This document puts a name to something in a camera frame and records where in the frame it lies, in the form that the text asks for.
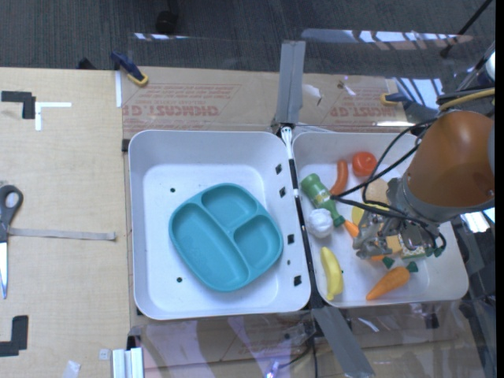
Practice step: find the orange toy biscuit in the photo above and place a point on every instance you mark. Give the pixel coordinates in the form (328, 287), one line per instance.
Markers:
(393, 244)

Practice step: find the yellow round toy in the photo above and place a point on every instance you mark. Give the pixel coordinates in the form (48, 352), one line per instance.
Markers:
(357, 214)

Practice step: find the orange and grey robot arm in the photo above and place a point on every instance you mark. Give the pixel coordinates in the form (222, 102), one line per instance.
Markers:
(453, 160)

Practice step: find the brown cardboard board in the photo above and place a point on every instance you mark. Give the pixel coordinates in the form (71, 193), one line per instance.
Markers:
(236, 101)

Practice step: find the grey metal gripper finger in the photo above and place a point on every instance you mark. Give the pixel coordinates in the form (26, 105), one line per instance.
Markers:
(412, 236)
(364, 246)

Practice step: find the blue divided plate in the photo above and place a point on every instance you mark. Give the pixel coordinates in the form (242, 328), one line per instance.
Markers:
(220, 246)

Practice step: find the white toy garlic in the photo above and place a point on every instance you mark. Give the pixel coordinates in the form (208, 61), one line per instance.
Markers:
(319, 223)

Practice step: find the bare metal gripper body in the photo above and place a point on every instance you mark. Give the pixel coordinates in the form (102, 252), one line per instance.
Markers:
(393, 215)

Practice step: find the large orange carrot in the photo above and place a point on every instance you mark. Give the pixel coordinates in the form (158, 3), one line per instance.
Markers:
(388, 284)

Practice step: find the green toy bottle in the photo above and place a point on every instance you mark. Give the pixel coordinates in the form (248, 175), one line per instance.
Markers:
(317, 191)

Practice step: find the yellow banana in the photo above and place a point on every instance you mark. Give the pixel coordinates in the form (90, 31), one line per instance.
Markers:
(332, 274)

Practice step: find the red toy tomato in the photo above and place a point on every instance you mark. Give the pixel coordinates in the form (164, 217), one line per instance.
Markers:
(364, 164)

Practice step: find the white plastic tray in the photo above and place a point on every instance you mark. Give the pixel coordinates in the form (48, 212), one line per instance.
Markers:
(157, 250)
(354, 290)

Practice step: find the orange toy sausage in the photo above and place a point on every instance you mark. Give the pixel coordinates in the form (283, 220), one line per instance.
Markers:
(341, 175)

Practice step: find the green and white small carton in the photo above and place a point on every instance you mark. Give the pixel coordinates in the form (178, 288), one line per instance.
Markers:
(413, 253)

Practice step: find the small orange carrot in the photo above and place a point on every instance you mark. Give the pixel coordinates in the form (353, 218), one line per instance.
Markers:
(351, 228)
(386, 260)

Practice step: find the tan toy bread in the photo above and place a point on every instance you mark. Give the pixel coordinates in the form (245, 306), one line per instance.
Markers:
(376, 191)

